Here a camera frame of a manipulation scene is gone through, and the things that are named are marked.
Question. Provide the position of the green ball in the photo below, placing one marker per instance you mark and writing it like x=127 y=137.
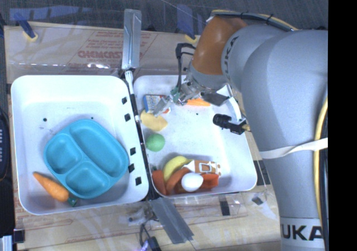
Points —
x=155 y=142

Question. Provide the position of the white egg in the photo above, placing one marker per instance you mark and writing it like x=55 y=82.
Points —
x=192 y=182

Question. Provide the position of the blue and white packet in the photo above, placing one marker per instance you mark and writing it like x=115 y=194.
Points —
x=151 y=103

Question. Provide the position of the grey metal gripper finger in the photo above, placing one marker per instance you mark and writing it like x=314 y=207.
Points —
x=216 y=98
x=161 y=106

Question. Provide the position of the black cylinder on white bracket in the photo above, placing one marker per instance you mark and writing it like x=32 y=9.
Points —
x=223 y=121

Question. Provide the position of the orange carrot with green end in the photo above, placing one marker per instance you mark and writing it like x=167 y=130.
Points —
x=51 y=187

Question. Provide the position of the brown and white carton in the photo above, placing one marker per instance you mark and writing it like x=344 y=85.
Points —
x=206 y=166

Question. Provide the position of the blue divided plate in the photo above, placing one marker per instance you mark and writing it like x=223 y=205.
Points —
x=89 y=158

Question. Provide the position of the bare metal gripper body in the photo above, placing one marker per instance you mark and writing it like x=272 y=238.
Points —
x=188 y=92

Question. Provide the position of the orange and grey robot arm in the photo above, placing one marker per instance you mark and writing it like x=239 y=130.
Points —
x=279 y=77

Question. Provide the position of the orange block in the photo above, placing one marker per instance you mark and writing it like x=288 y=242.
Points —
x=210 y=181

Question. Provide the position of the yellow banana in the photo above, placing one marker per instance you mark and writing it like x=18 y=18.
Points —
x=173 y=164

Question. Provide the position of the red orange sausage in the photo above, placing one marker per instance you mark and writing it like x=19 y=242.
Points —
x=159 y=182
x=175 y=180

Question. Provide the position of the small orange carrot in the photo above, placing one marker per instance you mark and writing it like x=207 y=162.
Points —
x=197 y=103

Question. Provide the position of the brown cardboard board red print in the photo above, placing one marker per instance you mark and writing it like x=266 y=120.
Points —
x=83 y=40

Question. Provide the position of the white plastic tray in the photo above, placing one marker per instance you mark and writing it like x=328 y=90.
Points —
x=200 y=144
x=69 y=96

